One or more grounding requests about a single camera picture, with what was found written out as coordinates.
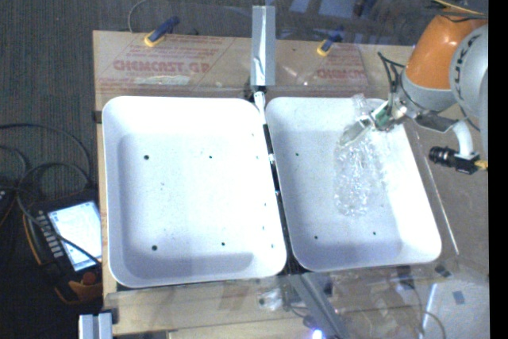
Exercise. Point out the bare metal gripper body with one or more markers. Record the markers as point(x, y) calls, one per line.
point(391, 115)

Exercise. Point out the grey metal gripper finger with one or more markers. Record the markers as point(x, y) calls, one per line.
point(357, 129)

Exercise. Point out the clear plastic bottle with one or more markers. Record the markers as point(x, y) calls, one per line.
point(357, 174)

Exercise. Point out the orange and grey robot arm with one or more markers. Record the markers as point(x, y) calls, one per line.
point(434, 59)

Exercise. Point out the white plastic tray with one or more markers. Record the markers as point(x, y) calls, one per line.
point(190, 190)
point(317, 190)

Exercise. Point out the brown cardboard board red print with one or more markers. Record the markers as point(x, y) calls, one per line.
point(166, 63)

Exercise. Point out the black cylinder on white bracket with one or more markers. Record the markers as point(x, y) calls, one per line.
point(456, 159)

